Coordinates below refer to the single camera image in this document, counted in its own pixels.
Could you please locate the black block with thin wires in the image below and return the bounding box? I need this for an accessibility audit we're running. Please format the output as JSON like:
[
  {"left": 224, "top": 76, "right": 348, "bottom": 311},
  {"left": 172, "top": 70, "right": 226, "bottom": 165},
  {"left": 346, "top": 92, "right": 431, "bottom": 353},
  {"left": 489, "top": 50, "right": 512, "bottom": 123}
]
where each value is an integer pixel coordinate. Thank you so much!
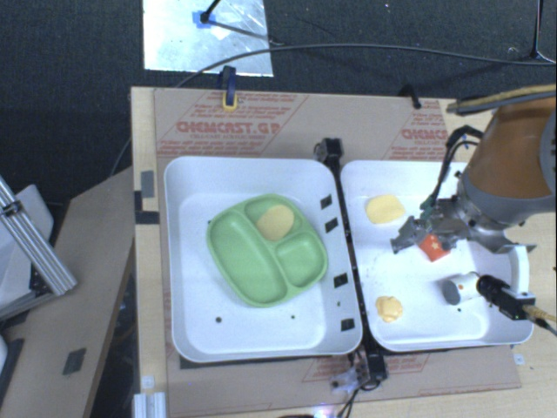
[
  {"left": 314, "top": 137, "right": 346, "bottom": 163},
  {"left": 364, "top": 352, "right": 389, "bottom": 383}
]

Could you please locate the yellow oval biscuit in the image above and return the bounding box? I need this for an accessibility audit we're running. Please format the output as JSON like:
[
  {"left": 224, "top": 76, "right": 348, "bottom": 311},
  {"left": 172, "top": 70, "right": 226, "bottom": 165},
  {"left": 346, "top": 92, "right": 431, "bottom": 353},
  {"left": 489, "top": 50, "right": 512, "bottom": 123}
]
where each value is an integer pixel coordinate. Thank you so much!
[{"left": 255, "top": 203, "right": 296, "bottom": 242}]

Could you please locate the brown cardboard board red print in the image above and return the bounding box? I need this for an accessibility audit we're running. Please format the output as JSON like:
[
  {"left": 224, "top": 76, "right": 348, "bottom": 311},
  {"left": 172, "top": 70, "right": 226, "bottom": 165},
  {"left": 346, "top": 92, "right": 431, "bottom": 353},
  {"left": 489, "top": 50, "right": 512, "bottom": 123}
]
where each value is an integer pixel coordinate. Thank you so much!
[{"left": 152, "top": 86, "right": 523, "bottom": 418}]

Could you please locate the black cylinder on white bracket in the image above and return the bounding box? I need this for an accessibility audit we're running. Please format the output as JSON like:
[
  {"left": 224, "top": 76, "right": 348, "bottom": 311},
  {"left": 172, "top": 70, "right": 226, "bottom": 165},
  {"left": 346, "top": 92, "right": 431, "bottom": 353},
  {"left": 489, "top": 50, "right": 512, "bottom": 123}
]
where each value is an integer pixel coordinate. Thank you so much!
[{"left": 475, "top": 243, "right": 538, "bottom": 322}]

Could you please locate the red carton with yellow star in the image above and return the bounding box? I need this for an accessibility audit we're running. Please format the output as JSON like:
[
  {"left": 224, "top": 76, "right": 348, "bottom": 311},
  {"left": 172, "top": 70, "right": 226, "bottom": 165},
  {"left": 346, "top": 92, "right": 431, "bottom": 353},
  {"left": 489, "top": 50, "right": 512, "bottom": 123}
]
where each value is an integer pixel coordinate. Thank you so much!
[{"left": 419, "top": 233, "right": 452, "bottom": 263}]

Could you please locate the green divided plate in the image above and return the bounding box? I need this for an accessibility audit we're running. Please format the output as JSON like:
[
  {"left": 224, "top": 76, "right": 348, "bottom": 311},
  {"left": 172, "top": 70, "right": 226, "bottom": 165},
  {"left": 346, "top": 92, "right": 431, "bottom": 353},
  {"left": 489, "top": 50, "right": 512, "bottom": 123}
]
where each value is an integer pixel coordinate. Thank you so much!
[{"left": 205, "top": 192, "right": 329, "bottom": 309}]

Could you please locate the small yellow toy food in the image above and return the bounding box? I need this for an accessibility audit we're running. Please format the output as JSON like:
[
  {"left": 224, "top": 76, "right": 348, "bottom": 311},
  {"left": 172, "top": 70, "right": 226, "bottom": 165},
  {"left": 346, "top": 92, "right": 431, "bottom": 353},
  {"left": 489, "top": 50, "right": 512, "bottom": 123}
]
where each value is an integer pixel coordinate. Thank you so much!
[{"left": 374, "top": 294, "right": 404, "bottom": 324}]

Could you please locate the white can with grey lid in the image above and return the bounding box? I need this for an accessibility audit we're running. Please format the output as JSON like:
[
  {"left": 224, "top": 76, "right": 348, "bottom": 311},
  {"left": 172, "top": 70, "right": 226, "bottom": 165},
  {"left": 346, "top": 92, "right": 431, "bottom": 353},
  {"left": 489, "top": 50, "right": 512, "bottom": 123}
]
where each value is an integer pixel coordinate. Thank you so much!
[{"left": 441, "top": 271, "right": 482, "bottom": 307}]

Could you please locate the yellow bread slice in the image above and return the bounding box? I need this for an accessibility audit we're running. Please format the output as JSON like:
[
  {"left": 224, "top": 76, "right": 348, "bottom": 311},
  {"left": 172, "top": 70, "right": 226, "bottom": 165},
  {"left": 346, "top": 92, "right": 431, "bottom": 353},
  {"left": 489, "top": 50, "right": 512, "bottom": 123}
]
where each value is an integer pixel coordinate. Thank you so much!
[{"left": 365, "top": 193, "right": 406, "bottom": 226}]

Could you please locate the white plastic tray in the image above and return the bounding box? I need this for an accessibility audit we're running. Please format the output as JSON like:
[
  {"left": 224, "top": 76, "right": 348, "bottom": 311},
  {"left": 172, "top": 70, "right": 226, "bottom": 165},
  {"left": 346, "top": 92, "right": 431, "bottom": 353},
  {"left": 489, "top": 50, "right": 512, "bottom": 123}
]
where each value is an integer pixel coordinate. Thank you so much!
[
  {"left": 339, "top": 159, "right": 536, "bottom": 354},
  {"left": 163, "top": 155, "right": 364, "bottom": 363}
]

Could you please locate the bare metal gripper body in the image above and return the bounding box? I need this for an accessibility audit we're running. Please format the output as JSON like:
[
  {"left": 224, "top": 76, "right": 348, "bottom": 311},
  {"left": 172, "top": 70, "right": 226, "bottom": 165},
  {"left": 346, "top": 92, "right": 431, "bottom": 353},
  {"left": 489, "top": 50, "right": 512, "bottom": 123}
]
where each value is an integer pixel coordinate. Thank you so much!
[{"left": 422, "top": 197, "right": 537, "bottom": 254}]

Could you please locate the thin black rod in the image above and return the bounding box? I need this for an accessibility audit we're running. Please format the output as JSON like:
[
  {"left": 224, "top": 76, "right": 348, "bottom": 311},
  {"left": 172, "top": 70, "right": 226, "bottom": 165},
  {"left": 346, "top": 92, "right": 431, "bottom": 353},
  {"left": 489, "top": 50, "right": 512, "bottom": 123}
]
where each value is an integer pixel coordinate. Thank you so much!
[{"left": 328, "top": 154, "right": 380, "bottom": 357}]

